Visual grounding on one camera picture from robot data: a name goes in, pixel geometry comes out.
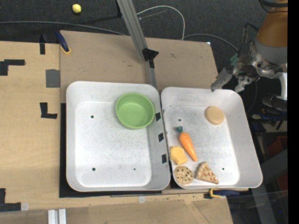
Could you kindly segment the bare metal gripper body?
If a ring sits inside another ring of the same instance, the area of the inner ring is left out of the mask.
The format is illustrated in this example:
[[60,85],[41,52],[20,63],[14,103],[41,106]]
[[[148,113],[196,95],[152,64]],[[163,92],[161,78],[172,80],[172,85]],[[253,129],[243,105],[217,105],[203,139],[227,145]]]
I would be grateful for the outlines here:
[[270,63],[259,54],[237,56],[232,70],[236,77],[266,77],[269,79],[279,78],[282,73],[286,72],[287,64]]

